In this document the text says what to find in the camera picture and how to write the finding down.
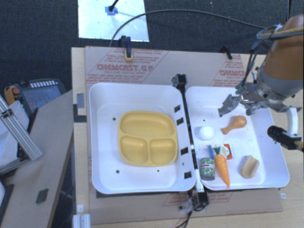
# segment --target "yellow plate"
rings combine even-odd
[[[118,125],[118,145],[123,159],[138,166],[165,166],[177,157],[173,120],[161,113],[131,111]]]

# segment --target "egg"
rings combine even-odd
[[[201,127],[199,136],[202,140],[210,140],[214,137],[214,128],[210,126]]]

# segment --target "toy carrot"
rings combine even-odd
[[[220,154],[220,147],[214,148],[215,153],[217,154],[214,158],[215,165],[218,168],[220,175],[222,176],[223,181],[227,186],[230,186],[229,172],[227,167],[226,158]]]

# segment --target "black carpet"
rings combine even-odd
[[[144,0],[146,11],[194,9],[248,23],[284,23],[287,0]],[[291,16],[303,13],[292,0]],[[21,79],[59,78],[71,89],[71,47],[108,46],[108,40],[78,38],[77,0],[0,0],[0,90]],[[248,53],[260,30],[189,12],[147,17],[150,42],[136,48]]]

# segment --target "green can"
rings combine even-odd
[[[214,159],[203,158],[200,160],[200,178],[205,181],[212,181],[215,179]]]

